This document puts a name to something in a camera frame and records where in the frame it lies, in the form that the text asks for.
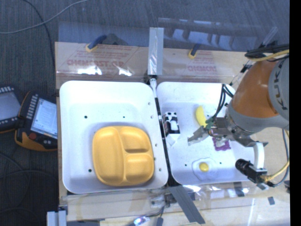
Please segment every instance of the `yellow cable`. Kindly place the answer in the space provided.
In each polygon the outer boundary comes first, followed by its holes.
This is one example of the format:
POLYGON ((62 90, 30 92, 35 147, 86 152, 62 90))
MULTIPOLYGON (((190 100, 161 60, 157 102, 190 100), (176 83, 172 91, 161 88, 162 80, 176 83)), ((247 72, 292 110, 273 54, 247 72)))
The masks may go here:
MULTIPOLYGON (((290 138, 290 134, 289 131, 285 130, 288 139, 290 138)), ((290 165, 290 160, 288 159, 288 161, 286 162, 286 164, 283 166, 282 169, 280 169, 278 172, 272 174, 272 175, 261 175, 261 178, 264 179, 264 182, 273 180, 275 177, 279 176, 281 173, 284 172, 284 170, 287 169, 287 167, 290 165)))
POLYGON ((259 62, 259 61, 268 60, 270 58, 275 58, 275 57, 280 56, 280 55, 289 54, 289 52, 290 52, 290 50, 287 49, 287 50, 283 50, 283 51, 280 51, 278 53, 275 53, 275 54, 272 54, 272 55, 269 55, 269 56, 265 56, 265 57, 262 57, 262 58, 250 58, 250 57, 248 57, 248 59, 252 60, 252 61, 255 61, 255 62, 259 62))

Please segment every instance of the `yellow plate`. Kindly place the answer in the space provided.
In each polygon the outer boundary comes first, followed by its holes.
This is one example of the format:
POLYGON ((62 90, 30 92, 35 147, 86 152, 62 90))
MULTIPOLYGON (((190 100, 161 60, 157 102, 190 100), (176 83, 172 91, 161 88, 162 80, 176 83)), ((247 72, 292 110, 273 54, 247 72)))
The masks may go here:
POLYGON ((137 127, 99 129, 92 144, 97 178, 110 186, 132 186, 148 181, 154 173, 154 156, 148 135, 137 127))

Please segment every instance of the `clear plastic panel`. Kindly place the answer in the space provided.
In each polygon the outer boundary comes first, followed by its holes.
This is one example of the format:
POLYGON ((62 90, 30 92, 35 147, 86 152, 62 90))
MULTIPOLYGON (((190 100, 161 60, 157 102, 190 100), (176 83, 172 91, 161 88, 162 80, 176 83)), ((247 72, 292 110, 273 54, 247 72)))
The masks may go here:
POLYGON ((164 29, 159 81, 230 83, 247 59, 241 53, 269 44, 277 28, 159 18, 164 29))
POLYGON ((142 81, 148 45, 148 29, 60 23, 57 88, 68 80, 142 81))

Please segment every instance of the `cable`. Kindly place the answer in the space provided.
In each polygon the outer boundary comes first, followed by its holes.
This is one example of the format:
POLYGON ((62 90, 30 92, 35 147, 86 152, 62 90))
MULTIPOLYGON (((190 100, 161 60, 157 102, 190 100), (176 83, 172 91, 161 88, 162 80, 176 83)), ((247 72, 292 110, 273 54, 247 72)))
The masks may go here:
POLYGON ((160 218, 162 217, 163 213, 164 213, 164 208, 165 208, 165 205, 162 207, 162 212, 160 214, 160 218))
POLYGON ((284 130, 284 129, 282 130, 282 137, 283 137, 284 144, 285 144, 285 152, 286 152, 286 158, 287 158, 286 164, 278 172, 276 172, 272 175, 261 175, 261 178, 264 179, 264 183, 267 183, 271 187, 276 187, 276 186, 279 186, 281 183, 283 183, 284 180, 286 179, 287 175, 288 175, 288 172, 289 172, 290 160, 289 160, 288 146, 287 146, 286 139, 285 139, 285 132, 288 135, 288 137, 289 137, 289 134, 288 134, 287 130, 284 130), (284 170, 286 170, 286 173, 285 173, 285 175, 284 175, 284 177, 282 178, 281 181, 279 181, 276 184, 270 182, 270 180, 273 180, 275 177, 277 177, 281 173, 283 173, 284 170))
POLYGON ((289 54, 289 53, 290 53, 290 50, 287 49, 287 50, 284 50, 284 51, 281 51, 281 52, 277 52, 277 53, 269 55, 269 56, 265 56, 265 57, 261 57, 261 58, 251 58, 251 57, 248 57, 248 59, 250 59, 252 61, 255 61, 255 62, 260 62, 260 61, 268 60, 270 58, 275 58, 277 56, 284 55, 284 54, 289 54))
MULTIPOLYGON (((39 11, 37 10, 37 8, 32 3, 30 3, 27 0, 21 0, 21 1, 24 1, 24 2, 28 3, 36 11, 36 13, 39 16, 41 22, 42 23, 44 22, 41 14, 39 13, 39 11)), ((50 52, 51 52, 51 59, 52 59, 52 66, 55 68, 55 56, 54 56, 54 52, 53 52, 53 49, 52 49, 52 40, 51 40, 50 33, 49 33, 49 30, 48 30, 46 24, 43 24, 43 25, 44 25, 44 27, 46 29, 46 33, 47 33, 47 36, 48 36, 49 47, 50 47, 50 52)))
MULTIPOLYGON (((17 149, 17 147, 15 146, 15 148, 14 148, 13 152, 11 153, 10 157, 12 157, 15 154, 16 149, 17 149)), ((7 201, 8 201, 9 206, 12 207, 13 205, 12 205, 12 202, 10 200, 10 197, 8 196, 7 185, 6 185, 6 177, 7 177, 8 165, 9 165, 9 162, 10 162, 10 163, 14 164, 15 166, 17 166, 21 171, 23 170, 23 168, 15 160, 11 159, 10 157, 6 156, 5 154, 0 153, 0 156, 4 157, 7 160, 6 164, 4 166, 4 175, 1 176, 0 178, 3 178, 3 192, 4 192, 4 195, 5 195, 5 197, 6 197, 7 201)), ((31 175, 26 175, 26 181, 27 181, 27 185, 26 185, 25 193, 19 199, 19 202, 16 203, 15 207, 20 206, 21 203, 22 203, 22 201, 24 200, 26 192, 29 189, 29 185, 30 185, 30 181, 31 181, 31 175)))
POLYGON ((58 180, 51 173, 47 173, 47 172, 40 171, 40 170, 30 170, 30 169, 23 169, 21 171, 13 171, 13 172, 7 173, 6 175, 0 175, 0 178, 3 178, 5 176, 12 176, 12 175, 18 174, 18 173, 39 173, 39 174, 43 174, 45 176, 51 177, 55 182, 58 182, 58 180))
POLYGON ((81 1, 78 1, 78 2, 74 2, 72 3, 71 5, 65 7, 62 11, 60 11, 59 13, 57 13, 56 15, 54 15, 52 18, 46 20, 45 22, 42 22, 40 24, 36 24, 36 25, 33 25, 33 26, 30 26, 30 27, 27 27, 27 28, 23 28, 23 29, 19 29, 19 30, 15 30, 15 31, 10 31, 10 32, 0 32, 0 34, 12 34, 12 33, 17 33, 17 32, 21 32, 21 31, 25 31, 25 30, 28 30, 28 29, 31 29, 31 28, 36 28, 36 27, 39 27, 43 24, 46 24, 46 23, 49 23, 50 21, 52 21, 53 19, 55 19, 57 16, 61 15, 64 11, 68 10, 69 8, 71 8, 72 6, 76 5, 76 4, 79 4, 79 3, 82 3, 82 2, 86 2, 86 1, 89 1, 89 0, 81 0, 81 1))
POLYGON ((276 58, 276 59, 273 59, 273 60, 267 60, 269 62, 276 62, 276 61, 279 61, 279 60, 282 60, 282 59, 286 59, 288 58, 290 55, 287 55, 287 56, 284 56, 284 57, 281 57, 281 58, 276 58))
POLYGON ((15 211, 26 211, 26 212, 29 212, 29 213, 31 213, 37 220, 39 220, 38 215, 36 215, 34 212, 32 212, 32 211, 30 211, 30 210, 28 210, 28 209, 25 209, 25 208, 21 208, 21 207, 15 207, 15 208, 4 209, 4 210, 0 211, 0 215, 1 215, 1 214, 4 214, 4 215, 5 215, 5 214, 8 213, 8 212, 15 212, 15 211))
POLYGON ((259 47, 256 49, 252 49, 248 52, 245 53, 245 57, 247 58, 261 58, 261 57, 265 57, 265 55, 263 53, 271 53, 271 54, 275 54, 277 52, 281 52, 284 50, 288 50, 290 48, 289 44, 283 44, 283 45, 274 45, 274 43, 272 43, 273 45, 267 45, 264 47, 259 47))
POLYGON ((215 114, 211 117, 212 119, 216 118, 217 114, 221 111, 222 107, 224 106, 225 100, 226 100, 226 94, 230 97, 233 97, 233 94, 230 92, 230 90, 227 88, 227 86, 225 84, 222 84, 220 101, 218 103, 215 114))

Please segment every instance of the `white tray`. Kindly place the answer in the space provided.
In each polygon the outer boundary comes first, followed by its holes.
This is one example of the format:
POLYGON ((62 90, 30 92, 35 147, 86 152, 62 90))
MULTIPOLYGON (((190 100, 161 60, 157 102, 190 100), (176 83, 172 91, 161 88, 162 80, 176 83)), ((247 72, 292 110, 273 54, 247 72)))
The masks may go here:
POLYGON ((139 188, 160 188, 168 179, 153 92, 138 82, 68 81, 60 88, 63 183, 75 194, 139 188), (115 187, 97 179, 92 159, 92 139, 110 125, 143 129, 155 158, 153 177, 136 186, 115 187))
MULTIPOLYGON (((237 159, 254 161, 254 150, 237 142, 230 142, 230 148, 216 151, 211 137, 188 146, 187 138, 199 128, 195 117, 196 109, 203 106, 208 119, 216 112, 221 94, 219 83, 163 82, 157 87, 157 95, 162 115, 176 112, 180 133, 175 144, 167 145, 171 172, 175 180, 183 185, 201 185, 223 182, 247 181, 235 168, 237 159), (202 172, 198 165, 206 162, 210 170, 202 172)), ((218 114, 225 115, 225 107, 218 114)))

